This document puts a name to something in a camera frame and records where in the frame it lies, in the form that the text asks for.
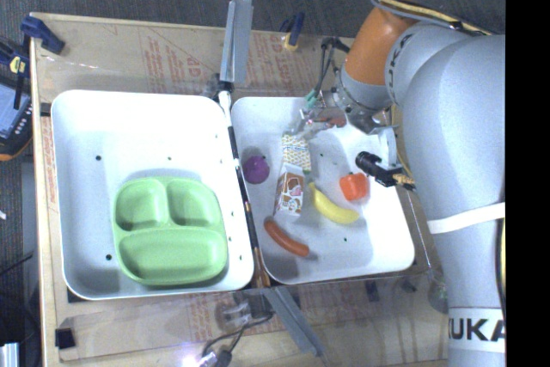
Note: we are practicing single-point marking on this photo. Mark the red sausage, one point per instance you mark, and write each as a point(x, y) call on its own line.
point(285, 238)

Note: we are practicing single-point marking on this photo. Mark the black cylinder on white bracket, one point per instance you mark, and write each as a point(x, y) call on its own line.
point(374, 167)

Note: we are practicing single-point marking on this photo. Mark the brown and white carton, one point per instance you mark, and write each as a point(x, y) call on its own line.
point(290, 193)

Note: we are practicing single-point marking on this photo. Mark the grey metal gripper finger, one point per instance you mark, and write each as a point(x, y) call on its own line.
point(310, 114)
point(306, 130)

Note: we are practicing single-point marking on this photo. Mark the white yellow and blue carton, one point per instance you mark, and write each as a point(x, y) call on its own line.
point(296, 152)

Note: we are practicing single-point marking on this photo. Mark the white plastic tray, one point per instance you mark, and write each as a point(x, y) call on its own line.
point(369, 245)
point(142, 133)

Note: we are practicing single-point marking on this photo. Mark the orange toy pepper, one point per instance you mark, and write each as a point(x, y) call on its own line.
point(354, 187)

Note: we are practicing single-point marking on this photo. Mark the yellow banana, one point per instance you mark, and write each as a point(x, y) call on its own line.
point(335, 211)

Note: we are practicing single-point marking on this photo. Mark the purple round toy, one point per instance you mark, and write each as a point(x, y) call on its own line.
point(255, 171)

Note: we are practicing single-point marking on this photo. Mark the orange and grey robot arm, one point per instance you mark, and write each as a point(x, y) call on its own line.
point(455, 107)

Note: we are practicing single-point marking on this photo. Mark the green divided plate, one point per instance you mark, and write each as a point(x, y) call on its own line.
point(172, 245)

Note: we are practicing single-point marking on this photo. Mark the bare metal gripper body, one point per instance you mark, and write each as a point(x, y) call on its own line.
point(365, 119)

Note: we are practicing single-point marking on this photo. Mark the brown cardboard board red print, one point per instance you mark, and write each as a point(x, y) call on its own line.
point(172, 51)

